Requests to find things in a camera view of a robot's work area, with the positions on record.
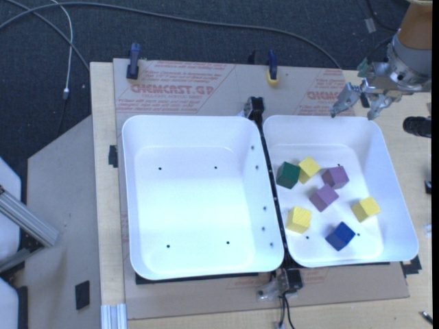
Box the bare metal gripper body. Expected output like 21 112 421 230
361 59 433 98

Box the white plastic tray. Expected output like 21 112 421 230
121 114 286 282
261 114 420 269

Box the yellow cube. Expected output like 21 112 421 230
297 155 322 185
350 195 382 223
285 206 313 234

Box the purple cube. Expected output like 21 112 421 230
308 183 340 213
320 165 351 190

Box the green cube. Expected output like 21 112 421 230
275 161 301 190

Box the thin black rod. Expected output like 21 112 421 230
256 114 289 271

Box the blue cube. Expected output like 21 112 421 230
324 221 357 252

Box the brown cardboard board red print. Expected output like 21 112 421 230
112 58 411 320

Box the black cylinder on white bracket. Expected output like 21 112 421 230
402 114 433 138

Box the black block with thin wires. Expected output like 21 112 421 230
244 95 266 121
273 267 305 293

